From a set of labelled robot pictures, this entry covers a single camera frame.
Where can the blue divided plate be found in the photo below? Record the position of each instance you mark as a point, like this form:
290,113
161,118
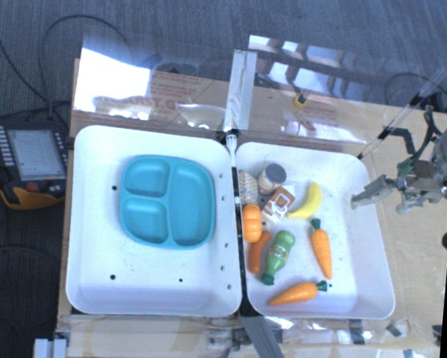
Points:
189,206

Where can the yellow banana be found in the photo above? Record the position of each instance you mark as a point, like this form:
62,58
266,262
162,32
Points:
311,202

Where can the green bottle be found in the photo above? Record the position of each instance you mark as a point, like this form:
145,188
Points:
278,254

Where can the orange and white carton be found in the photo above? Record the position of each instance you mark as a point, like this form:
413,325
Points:
280,203

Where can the pale checked packet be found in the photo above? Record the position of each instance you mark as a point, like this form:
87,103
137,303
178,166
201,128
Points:
248,188

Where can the orange sausage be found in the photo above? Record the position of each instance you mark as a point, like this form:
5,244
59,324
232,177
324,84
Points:
257,254

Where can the white plastic tray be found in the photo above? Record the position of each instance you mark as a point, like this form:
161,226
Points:
95,240
356,266

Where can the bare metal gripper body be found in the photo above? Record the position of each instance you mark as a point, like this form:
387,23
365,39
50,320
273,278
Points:
423,182

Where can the orange carrot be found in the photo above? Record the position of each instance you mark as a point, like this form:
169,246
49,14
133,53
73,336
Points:
297,293
322,247

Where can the small can with grey lid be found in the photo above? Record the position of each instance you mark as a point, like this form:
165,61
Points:
271,178

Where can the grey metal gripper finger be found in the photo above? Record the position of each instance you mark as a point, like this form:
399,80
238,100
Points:
408,204
376,190

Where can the orange pumpkin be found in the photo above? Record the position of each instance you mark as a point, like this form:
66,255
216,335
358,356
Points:
251,224

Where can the thin black and white rod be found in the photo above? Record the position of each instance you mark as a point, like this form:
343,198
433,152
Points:
239,215

